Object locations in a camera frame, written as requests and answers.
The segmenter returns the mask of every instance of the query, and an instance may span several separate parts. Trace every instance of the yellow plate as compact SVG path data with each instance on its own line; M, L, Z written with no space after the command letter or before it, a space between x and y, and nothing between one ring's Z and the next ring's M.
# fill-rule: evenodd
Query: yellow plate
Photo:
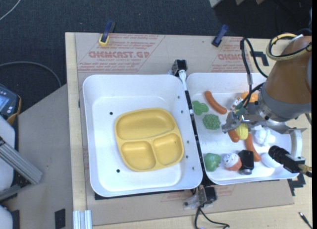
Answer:
M115 121L114 132L123 161L138 172L172 166L184 155L177 123L164 109L141 109L122 114Z

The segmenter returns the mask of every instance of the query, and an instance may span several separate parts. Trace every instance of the wooden table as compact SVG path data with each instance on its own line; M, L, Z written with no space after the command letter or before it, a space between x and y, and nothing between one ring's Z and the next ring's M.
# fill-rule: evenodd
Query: wooden table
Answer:
M191 40L191 36L182 36L182 40ZM255 51L265 52L269 42L266 39L250 39ZM72 166L72 189L73 189L73 209L74 211L87 210L85 177L83 164L83 149L81 137L80 110L78 108L79 91L77 77L77 59L75 33L65 34L66 44L66 64L67 64L67 87L69 103L69 124L70 124L70 146L71 146L71 166ZM270 67L265 68L268 73L274 62L269 59ZM288 123L290 127L306 127L303 132L303 151L302 156L306 158L306 164L312 164L312 130L306 117L301 115L296 121ZM312 179L305 176L306 185L303 188L295 189L294 205L279 207L258 208L239 210L233 212L220 212L209 214L213 221L224 222L230 225L230 228L309 228L300 218L299 212L302 212L312 225L313 221L313 201L312 201ZM193 216L182 216L168 219L148 220L140 222L130 222L121 224L112 224L104 226L94 226L96 229L123 229L123 228L152 228L152 229L192 229L194 228ZM218 228L211 224L203 216L199 216L199 227Z

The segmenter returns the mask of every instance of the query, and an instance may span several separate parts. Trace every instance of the blue clamp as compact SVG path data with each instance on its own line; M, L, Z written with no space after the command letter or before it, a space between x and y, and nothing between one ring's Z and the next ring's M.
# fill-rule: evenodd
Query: blue clamp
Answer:
M220 31L217 33L216 37L213 39L212 43L214 46L218 47L221 43L222 37L229 30L229 26L223 25Z
M103 34L101 34L100 38L99 38L99 45L100 46L105 46L107 45L108 41L109 41L109 33L111 33L114 29L114 22L112 22L112 20L108 20L106 27L105 27L105 31Z

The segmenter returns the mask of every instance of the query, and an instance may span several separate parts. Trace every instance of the white plastic tray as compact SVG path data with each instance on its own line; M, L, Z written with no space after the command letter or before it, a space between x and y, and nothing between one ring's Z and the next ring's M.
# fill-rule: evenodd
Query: white plastic tray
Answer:
M104 197L192 189L202 180L199 154L184 88L172 75L92 75L83 83L90 182ZM182 160L150 172L129 169L118 150L114 123L123 113L145 108L169 111L179 127Z
M265 81L265 78L258 73L252 74L253 87ZM206 103L209 106L209 112L202 115L195 115L195 122L197 126L198 138L203 155L206 153L215 153L223 157L227 153L238 153L245 150L244 141L234 143L231 141L228 134L224 134L220 129L210 130L206 129L203 124L203 118L206 114L214 114L219 117L221 124L225 124L227 114L219 114L213 110L204 97L206 90L211 91L217 102L227 109L230 109L235 98L240 96L243 92L249 91L247 83L247 76L245 73L193 73L187 78L187 87L193 101ZM289 134L279 134L271 131L275 136L275 145L291 150L291 139ZM261 146L254 140L254 147L261 155L267 153L270 146ZM237 171L227 170L221 161L219 167L213 171L206 171L208 178L219 185L276 180L283 178L294 178L298 174L290 173L288 170L279 166L277 168L269 168L263 162L255 162L255 167L250 175L239 174Z

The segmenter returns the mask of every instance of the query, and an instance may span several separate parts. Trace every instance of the black floor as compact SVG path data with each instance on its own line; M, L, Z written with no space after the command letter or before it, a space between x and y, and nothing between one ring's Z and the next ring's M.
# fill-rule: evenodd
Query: black floor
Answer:
M18 0L0 0L0 18ZM107 20L116 33L214 36L222 24L228 36L272 38L309 26L312 0L21 0L0 20L0 84L19 94L22 111L66 83L65 32L103 32Z

